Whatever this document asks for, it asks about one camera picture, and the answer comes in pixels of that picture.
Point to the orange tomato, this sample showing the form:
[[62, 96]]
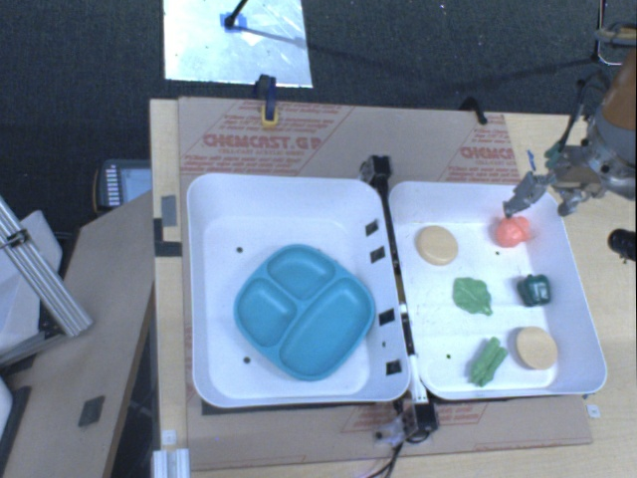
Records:
[[512, 231]]

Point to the black cylinder on white bracket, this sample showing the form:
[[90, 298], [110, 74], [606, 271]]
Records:
[[624, 243]]

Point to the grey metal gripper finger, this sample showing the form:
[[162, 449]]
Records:
[[572, 201], [522, 194]]

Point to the brown cardboard board red print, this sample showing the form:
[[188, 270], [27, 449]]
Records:
[[318, 137]]

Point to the green beans bundle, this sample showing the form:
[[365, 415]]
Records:
[[487, 362]]

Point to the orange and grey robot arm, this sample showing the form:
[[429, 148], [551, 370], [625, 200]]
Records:
[[622, 97]]

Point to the thin black and white rod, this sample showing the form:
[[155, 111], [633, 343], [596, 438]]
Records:
[[393, 252]]

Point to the white plastic tray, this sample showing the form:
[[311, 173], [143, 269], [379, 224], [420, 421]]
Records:
[[219, 277], [567, 287]]

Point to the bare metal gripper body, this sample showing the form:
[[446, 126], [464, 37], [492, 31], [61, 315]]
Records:
[[592, 169]]

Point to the blue divided plate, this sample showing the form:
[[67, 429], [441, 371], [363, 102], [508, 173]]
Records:
[[303, 312]]

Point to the beige round biscuit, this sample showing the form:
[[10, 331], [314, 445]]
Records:
[[535, 348], [437, 245]]

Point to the green lettuce leaf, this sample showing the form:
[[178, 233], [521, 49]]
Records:
[[471, 295]]

